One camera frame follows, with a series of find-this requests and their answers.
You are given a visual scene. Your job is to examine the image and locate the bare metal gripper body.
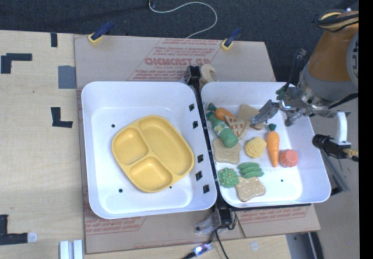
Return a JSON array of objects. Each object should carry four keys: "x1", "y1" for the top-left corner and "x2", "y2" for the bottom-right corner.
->
[{"x1": 279, "y1": 86, "x2": 332, "y2": 118}]

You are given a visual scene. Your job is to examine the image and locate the tan bread slice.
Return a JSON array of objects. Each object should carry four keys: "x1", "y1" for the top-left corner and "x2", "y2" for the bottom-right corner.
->
[{"x1": 237, "y1": 103, "x2": 261, "y2": 125}]

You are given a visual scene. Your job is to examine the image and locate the toy pizza slice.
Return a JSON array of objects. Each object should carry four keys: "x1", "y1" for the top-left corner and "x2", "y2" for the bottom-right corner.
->
[{"x1": 224, "y1": 115, "x2": 249, "y2": 139}]

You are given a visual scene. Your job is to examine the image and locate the large orange carrot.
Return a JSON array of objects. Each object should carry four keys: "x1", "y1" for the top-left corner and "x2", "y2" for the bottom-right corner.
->
[{"x1": 266, "y1": 123, "x2": 281, "y2": 168}]

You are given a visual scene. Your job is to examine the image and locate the yellow corn piece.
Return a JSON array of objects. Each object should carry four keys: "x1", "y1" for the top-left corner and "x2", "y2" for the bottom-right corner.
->
[{"x1": 244, "y1": 136, "x2": 268, "y2": 159}]

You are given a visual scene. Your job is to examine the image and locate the small orange carrot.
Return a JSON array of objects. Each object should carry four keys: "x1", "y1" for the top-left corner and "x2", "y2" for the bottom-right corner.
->
[{"x1": 207, "y1": 103, "x2": 235, "y2": 122}]

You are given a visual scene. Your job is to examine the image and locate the green toy bottle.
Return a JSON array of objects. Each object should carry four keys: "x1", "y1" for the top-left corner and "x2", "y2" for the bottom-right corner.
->
[{"x1": 206, "y1": 111, "x2": 240, "y2": 149}]

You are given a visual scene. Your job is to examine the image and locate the white plastic tray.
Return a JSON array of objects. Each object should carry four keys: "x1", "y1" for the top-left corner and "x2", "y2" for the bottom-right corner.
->
[
  {"x1": 200, "y1": 80, "x2": 332, "y2": 209},
  {"x1": 80, "y1": 80, "x2": 218, "y2": 220}
]

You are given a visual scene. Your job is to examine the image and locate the beige toast slice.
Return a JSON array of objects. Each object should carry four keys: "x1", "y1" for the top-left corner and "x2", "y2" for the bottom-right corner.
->
[{"x1": 212, "y1": 138, "x2": 242, "y2": 165}]

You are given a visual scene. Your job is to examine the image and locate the green pea pods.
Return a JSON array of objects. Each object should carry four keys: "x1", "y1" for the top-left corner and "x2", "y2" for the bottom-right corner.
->
[{"x1": 237, "y1": 162, "x2": 265, "y2": 180}]

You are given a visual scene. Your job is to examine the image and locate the beige toy piece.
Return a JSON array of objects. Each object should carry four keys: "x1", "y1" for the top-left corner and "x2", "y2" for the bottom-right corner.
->
[{"x1": 200, "y1": 63, "x2": 217, "y2": 84}]

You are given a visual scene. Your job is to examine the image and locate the green broccoli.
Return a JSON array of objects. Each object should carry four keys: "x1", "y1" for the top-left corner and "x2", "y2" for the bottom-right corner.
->
[{"x1": 217, "y1": 167, "x2": 240, "y2": 189}]

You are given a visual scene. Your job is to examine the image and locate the speckled bread slice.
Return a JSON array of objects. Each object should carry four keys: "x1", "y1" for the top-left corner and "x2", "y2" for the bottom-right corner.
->
[{"x1": 234, "y1": 176, "x2": 267, "y2": 203}]

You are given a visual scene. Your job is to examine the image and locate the yellow divided plate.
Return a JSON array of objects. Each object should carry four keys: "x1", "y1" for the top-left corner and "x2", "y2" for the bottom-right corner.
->
[{"x1": 111, "y1": 114, "x2": 196, "y2": 194}]

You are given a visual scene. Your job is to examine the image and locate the brown cardboard board red print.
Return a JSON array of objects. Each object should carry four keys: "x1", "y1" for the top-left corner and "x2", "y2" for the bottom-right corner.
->
[{"x1": 73, "y1": 34, "x2": 322, "y2": 254}]

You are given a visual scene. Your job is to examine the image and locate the black cylinder on white bracket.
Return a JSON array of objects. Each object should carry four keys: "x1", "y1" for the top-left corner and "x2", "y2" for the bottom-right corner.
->
[{"x1": 312, "y1": 110, "x2": 354, "y2": 160}]

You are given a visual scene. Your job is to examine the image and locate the black block with thin wires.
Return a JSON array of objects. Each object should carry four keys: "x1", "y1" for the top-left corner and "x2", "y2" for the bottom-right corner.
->
[
  {"x1": 214, "y1": 207, "x2": 234, "y2": 229},
  {"x1": 185, "y1": 65, "x2": 202, "y2": 87}
]

